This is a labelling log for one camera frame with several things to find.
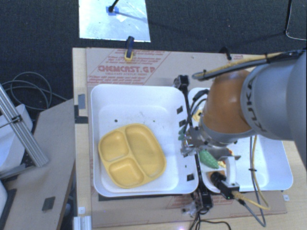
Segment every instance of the gray robot arm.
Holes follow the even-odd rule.
[[[294,140],[306,167],[306,52],[298,59],[257,64],[251,73],[216,77],[199,129],[187,131],[182,154],[222,150],[239,138],[261,134]]]

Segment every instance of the wooden table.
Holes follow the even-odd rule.
[[[85,94],[85,107],[79,109],[78,116],[86,117],[87,113],[87,74],[86,74],[86,51],[82,48],[73,50],[73,78],[74,78],[74,105],[78,106],[78,98]],[[88,124],[77,123],[75,125],[76,132],[76,176],[77,176],[77,202],[79,208],[78,217],[82,219],[85,216],[92,215],[91,201],[91,178],[90,178],[90,157],[88,143]],[[267,228],[276,229],[305,229],[307,226],[307,182],[306,170],[301,162],[300,156],[293,142],[284,142],[285,151],[293,173],[293,186],[284,191],[283,194],[289,197],[286,202],[288,213],[280,215],[266,216]],[[259,223],[253,217],[244,218],[226,218],[219,219],[227,221],[232,229],[236,230],[252,230],[261,229]],[[135,226],[108,227],[100,228],[101,230],[118,229],[118,230],[187,230],[191,222],[172,222],[159,224],[146,224]],[[201,229],[224,230],[224,224],[208,224],[202,223]]]
[[[61,228],[74,175],[73,114],[72,100],[40,113],[34,137],[49,162],[4,184],[7,190],[17,189],[5,230]],[[53,207],[42,211],[45,199],[53,197]]]

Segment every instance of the white tray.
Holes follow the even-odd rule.
[[[107,197],[161,194],[188,194],[198,186],[194,156],[180,153],[179,122],[187,111],[183,94],[173,87],[101,84],[91,92],[91,115],[94,159],[94,186]],[[109,131],[132,123],[149,127],[166,157],[166,170],[145,185],[124,189],[116,186],[107,174],[98,154],[98,142]],[[193,174],[194,180],[187,181]]]
[[[189,92],[189,102],[192,104],[194,95],[203,88],[194,88]],[[199,109],[203,109],[205,102],[200,104]],[[198,126],[198,123],[193,120],[193,125]],[[241,158],[236,161],[236,182],[240,185],[241,192],[253,191],[253,184],[250,175],[249,164],[249,138],[239,139],[238,143],[228,146],[235,155],[241,155]],[[201,164],[201,175],[206,187],[216,193],[217,189],[207,176],[207,172],[223,170],[220,167],[215,170]],[[286,190],[291,187],[293,177],[289,162],[284,151],[283,143],[280,140],[272,140],[262,136],[258,136],[255,150],[255,169],[259,186],[264,191],[269,190]]]

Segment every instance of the wire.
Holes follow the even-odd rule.
[[[255,172],[255,167],[254,167],[254,165],[252,163],[252,161],[253,161],[253,155],[252,155],[252,147],[253,147],[253,145],[252,144],[253,144],[253,137],[251,136],[250,139],[249,139],[249,163],[250,163],[250,167],[251,167],[250,174],[251,174],[251,179],[252,179],[252,183],[253,183],[256,199],[257,199],[258,204],[260,204],[260,199],[259,199],[258,191],[256,189],[256,184],[255,184],[255,176],[254,176],[254,173],[253,173],[253,172]],[[262,221],[263,222],[260,221],[260,219],[254,214],[254,212],[248,207],[247,204],[245,204],[244,206],[255,217],[255,219],[259,222],[259,224],[261,226],[263,226],[263,227],[266,226],[266,221],[265,221],[265,217],[264,217],[262,209],[260,209],[260,213],[261,213]]]
[[[201,90],[201,91],[198,91],[198,92],[196,93],[196,95],[193,97],[193,102],[192,102],[192,105],[191,105],[191,107],[190,107],[190,113],[188,114],[188,117],[187,117],[187,119],[186,119],[186,124],[184,125],[184,127],[183,127],[183,129],[182,129],[182,130],[183,130],[183,131],[182,131],[183,134],[186,133],[187,127],[188,127],[189,123],[191,122],[191,119],[192,119],[192,117],[193,117],[193,114],[195,113],[195,111],[197,110],[197,108],[200,106],[201,102],[205,101],[206,99],[202,99],[201,101],[199,101],[198,104],[196,105],[196,107],[193,109],[195,103],[198,101],[199,98],[201,98],[203,95],[208,94],[208,93],[209,93],[208,89]]]
[[[10,91],[11,91],[11,94],[12,94],[14,100],[15,100],[17,103],[23,104],[23,103],[13,94],[13,92],[12,92],[12,90],[13,90],[12,84],[13,84],[13,83],[26,83],[26,84],[32,85],[34,89],[37,89],[37,90],[43,95],[43,97],[44,97],[44,99],[45,99],[45,102],[46,102],[46,107],[47,107],[47,109],[49,108],[49,103],[48,103],[48,99],[47,99],[46,95],[45,95],[44,92],[41,90],[41,88],[39,88],[37,85],[32,84],[32,83],[30,83],[30,82],[28,82],[28,81],[23,81],[23,80],[12,80],[12,81],[8,81],[8,82],[3,83],[3,85],[5,85],[5,84],[11,84],[10,88],[7,89],[7,90],[10,90]],[[36,107],[28,106],[28,105],[25,105],[25,106],[26,106],[27,108],[30,108],[30,109],[33,109],[33,110],[37,110],[37,111],[44,111],[44,110],[45,110],[44,108],[36,108]]]
[[[195,219],[194,219],[192,225],[190,226],[189,230],[193,230],[194,226],[195,226],[195,230],[200,230],[200,228],[201,228],[201,223],[202,223],[202,222],[207,222],[207,223],[211,223],[211,224],[222,224],[222,223],[223,223],[223,224],[226,224],[226,226],[228,227],[228,230],[231,230],[231,227],[230,227],[229,223],[226,222],[226,221],[210,221],[210,220],[201,219],[201,214],[200,214],[200,212],[198,212],[198,213],[196,214],[196,217],[195,217]]]
[[[285,29],[285,34],[287,37],[291,38],[291,39],[295,39],[295,40],[301,40],[301,41],[306,41],[306,39],[303,38],[297,38],[297,37],[292,37],[288,34],[288,30],[289,30],[289,24],[290,24],[290,18],[291,18],[291,13],[292,13],[292,0],[289,0],[289,4],[288,4],[288,17],[287,17],[287,25],[286,25],[286,29]]]
[[[264,195],[262,194],[262,191],[259,187],[259,184],[258,184],[258,181],[257,181],[257,177],[256,177],[256,173],[255,173],[255,150],[256,150],[256,142],[257,142],[257,135],[255,136],[255,139],[254,139],[254,144],[253,144],[253,151],[252,151],[252,167],[251,167],[251,171],[252,171],[252,174],[253,174],[253,177],[254,177],[254,181],[255,181],[255,184],[256,184],[256,187],[257,187],[257,190],[258,190],[258,193],[260,194],[263,202],[265,203],[265,205],[267,206],[268,209],[270,209],[270,206],[269,206],[269,203],[266,201]]]
[[[270,209],[271,209],[270,207],[265,207],[265,206],[262,206],[262,205],[256,203],[255,201],[253,201],[253,200],[251,200],[251,199],[245,197],[242,193],[240,193],[240,192],[238,192],[238,191],[233,191],[233,192],[231,192],[231,193],[232,193],[232,195],[233,195],[236,199],[241,199],[241,200],[243,200],[243,201],[247,201],[247,202],[249,202],[249,203],[251,203],[251,204],[257,206],[257,207],[260,208],[260,209],[265,209],[265,210],[270,210]]]
[[[35,75],[35,76],[38,76],[39,78],[41,78],[47,85],[47,88],[48,90],[46,89],[43,89],[43,88],[40,88],[38,87],[37,85],[29,82],[29,81],[25,81],[25,80],[17,80],[17,78],[19,78],[20,76],[22,75]],[[22,85],[22,86],[13,86],[13,84],[15,83],[19,83],[19,84],[27,84],[27,85]],[[32,72],[32,71],[26,71],[26,72],[23,72],[23,73],[20,73],[18,74],[16,77],[13,78],[13,80],[11,81],[7,81],[5,83],[3,83],[2,85],[5,85],[5,84],[9,84],[9,88],[5,89],[5,91],[10,91],[11,92],[11,95],[13,97],[13,99],[19,103],[19,104],[23,104],[17,97],[16,95],[14,94],[14,91],[15,89],[33,89],[33,90],[38,90],[40,92],[40,94],[42,95],[43,99],[44,99],[44,102],[46,104],[46,107],[45,108],[38,108],[38,107],[34,107],[34,106],[29,106],[29,105],[26,105],[25,106],[28,108],[28,109],[32,109],[32,110],[36,110],[36,111],[44,111],[46,109],[49,109],[51,107],[51,103],[52,103],[52,97],[55,96],[63,101],[66,101],[67,99],[58,95],[58,94],[55,94],[53,91],[52,91],[52,88],[49,84],[49,82],[47,81],[47,79],[42,76],[41,74],[39,73],[36,73],[36,72]]]
[[[251,170],[251,177],[252,177],[252,182],[253,182],[253,187],[255,190],[255,194],[256,194],[256,198],[257,198],[257,203],[250,200],[249,198],[246,198],[243,194],[239,193],[239,192],[232,192],[232,194],[234,195],[235,199],[239,201],[240,204],[242,204],[251,214],[252,216],[258,221],[258,223],[265,227],[266,226],[266,221],[265,221],[265,217],[263,214],[263,209],[265,210],[269,210],[269,204],[266,201],[264,195],[262,194],[262,191],[260,190],[257,178],[256,178],[256,174],[255,174],[255,150],[256,150],[256,143],[257,143],[257,135],[254,138],[254,143],[252,145],[252,137],[250,137],[250,143],[249,143],[249,158],[250,158],[250,170]],[[258,193],[260,194],[262,200],[264,201],[264,203],[266,204],[266,207],[262,206],[260,204],[260,199],[258,196]],[[263,222],[261,222],[261,220],[257,217],[257,215],[252,211],[252,209],[245,203],[245,201],[257,206],[258,208],[260,208],[260,213],[262,216],[262,220]]]
[[[295,58],[300,57],[303,52],[305,52],[305,50],[294,50],[294,51],[288,51],[288,52],[282,52],[282,53],[272,53],[272,54],[265,54],[261,56],[253,56],[253,57],[241,59],[235,62],[230,62],[224,66],[221,66],[219,68],[216,68],[210,71],[197,72],[192,75],[192,78],[200,80],[200,81],[208,80],[208,79],[217,77],[221,74],[231,72],[231,71],[247,69],[250,67],[264,65],[266,63],[272,63],[272,62],[276,62],[280,60],[295,59]]]
[[[226,221],[210,221],[210,220],[200,220],[196,223],[195,229],[199,230],[201,227],[201,222],[207,222],[207,223],[211,223],[211,224],[226,224],[226,226],[228,227],[229,230],[231,230],[231,227],[229,225],[228,222]]]

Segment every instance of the yellow plate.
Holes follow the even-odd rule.
[[[165,155],[152,131],[131,124],[104,135],[98,145],[100,159],[112,181],[122,188],[146,184],[163,174]]]

